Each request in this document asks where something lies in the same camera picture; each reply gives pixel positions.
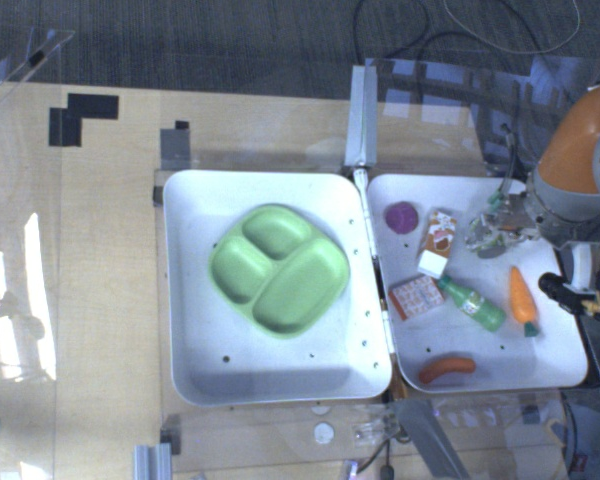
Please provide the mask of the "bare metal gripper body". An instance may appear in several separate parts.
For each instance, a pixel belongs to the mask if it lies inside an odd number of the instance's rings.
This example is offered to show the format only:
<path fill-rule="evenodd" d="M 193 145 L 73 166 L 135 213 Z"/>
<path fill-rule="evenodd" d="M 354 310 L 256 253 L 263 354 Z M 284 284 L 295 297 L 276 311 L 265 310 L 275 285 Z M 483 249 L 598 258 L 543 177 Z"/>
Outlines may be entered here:
<path fill-rule="evenodd" d="M 537 240 L 539 232 L 536 222 L 527 213 L 524 202 L 526 193 L 507 195 L 497 209 L 496 229 L 508 241 Z"/>

